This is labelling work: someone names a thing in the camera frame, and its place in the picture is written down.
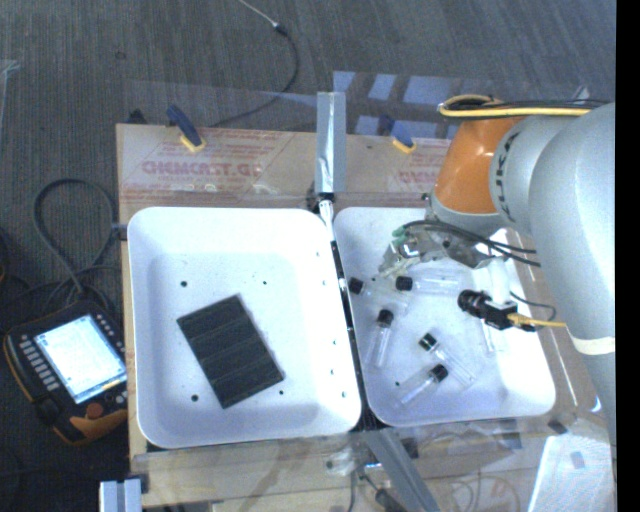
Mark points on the black cylinder on white bracket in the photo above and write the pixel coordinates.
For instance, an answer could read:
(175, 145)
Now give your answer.
(495, 311)

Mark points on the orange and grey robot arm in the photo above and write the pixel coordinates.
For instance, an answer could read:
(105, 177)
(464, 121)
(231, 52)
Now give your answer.
(575, 200)

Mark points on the brown cardboard board red print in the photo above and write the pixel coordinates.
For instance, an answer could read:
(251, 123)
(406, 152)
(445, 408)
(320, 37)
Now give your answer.
(220, 175)

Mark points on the white plastic tray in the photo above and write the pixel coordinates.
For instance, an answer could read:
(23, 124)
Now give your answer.
(500, 390)
(165, 250)

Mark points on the black ribbed rectangular pad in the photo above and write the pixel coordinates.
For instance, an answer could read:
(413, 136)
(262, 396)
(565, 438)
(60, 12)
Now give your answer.
(230, 350)

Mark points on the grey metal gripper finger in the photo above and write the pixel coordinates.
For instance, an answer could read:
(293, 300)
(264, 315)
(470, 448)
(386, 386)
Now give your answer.
(390, 260)
(406, 266)

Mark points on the clear plastic bottle black cap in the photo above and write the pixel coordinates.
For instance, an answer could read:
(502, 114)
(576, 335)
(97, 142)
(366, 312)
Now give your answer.
(438, 373)
(489, 342)
(428, 342)
(404, 283)
(356, 285)
(384, 320)

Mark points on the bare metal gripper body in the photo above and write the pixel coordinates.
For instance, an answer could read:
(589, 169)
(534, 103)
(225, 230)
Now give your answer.
(440, 247)

